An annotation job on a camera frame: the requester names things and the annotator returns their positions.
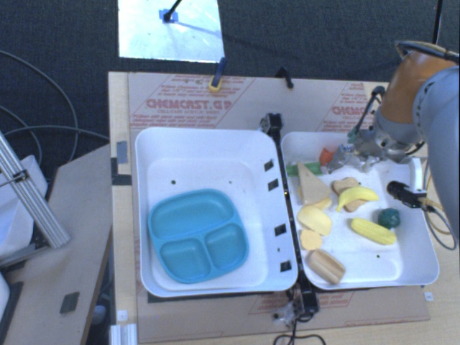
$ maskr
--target white square panel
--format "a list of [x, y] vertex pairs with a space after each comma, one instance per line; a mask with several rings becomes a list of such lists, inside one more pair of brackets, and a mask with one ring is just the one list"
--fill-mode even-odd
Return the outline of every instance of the white square panel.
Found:
[[165, 23], [161, 13], [176, 0], [119, 0], [122, 58], [217, 63], [224, 54], [217, 0], [182, 0]]

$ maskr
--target brown toy cookie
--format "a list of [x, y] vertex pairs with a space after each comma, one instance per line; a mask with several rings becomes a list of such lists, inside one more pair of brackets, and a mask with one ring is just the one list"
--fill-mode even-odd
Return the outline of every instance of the brown toy cookie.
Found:
[[[336, 195], [340, 195], [345, 189], [351, 188], [351, 187], [357, 187], [359, 185], [359, 181], [356, 180], [355, 178], [348, 177], [342, 180], [336, 180], [332, 183], [332, 190]], [[357, 199], [355, 201], [352, 201], [344, 206], [345, 211], [347, 212], [355, 212], [358, 207], [362, 206], [365, 204], [367, 201], [364, 201], [362, 199]]]

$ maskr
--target yellow corn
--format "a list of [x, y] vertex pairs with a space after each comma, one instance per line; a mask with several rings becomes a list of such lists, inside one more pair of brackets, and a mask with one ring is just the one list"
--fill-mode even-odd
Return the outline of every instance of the yellow corn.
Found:
[[391, 245], [396, 242], [396, 235], [393, 231], [363, 218], [353, 218], [351, 228], [359, 235], [379, 244]]

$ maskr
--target toy banana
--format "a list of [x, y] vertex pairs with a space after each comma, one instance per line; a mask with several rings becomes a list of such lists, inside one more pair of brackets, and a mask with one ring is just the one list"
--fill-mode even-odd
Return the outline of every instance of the toy banana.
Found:
[[379, 196], [370, 188], [357, 186], [344, 190], [339, 195], [339, 205], [336, 208], [337, 212], [340, 212], [342, 207], [346, 204], [355, 201], [356, 199], [362, 199], [364, 201], [378, 201]]

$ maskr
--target black rod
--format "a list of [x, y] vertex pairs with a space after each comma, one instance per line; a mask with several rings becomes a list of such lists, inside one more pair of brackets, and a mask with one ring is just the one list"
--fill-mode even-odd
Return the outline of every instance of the black rod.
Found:
[[443, 0], [438, 0], [438, 6], [436, 7], [436, 20], [434, 22], [434, 32], [432, 43], [437, 45], [439, 38], [439, 27], [441, 26], [441, 12], [443, 9]]
[[174, 11], [176, 10], [176, 8], [179, 6], [180, 2], [182, 0], [177, 0], [174, 5], [172, 6], [172, 8], [169, 10], [168, 13], [166, 13], [164, 16], [163, 16], [163, 21], [164, 22], [169, 22], [171, 20], [171, 16], [173, 15]]

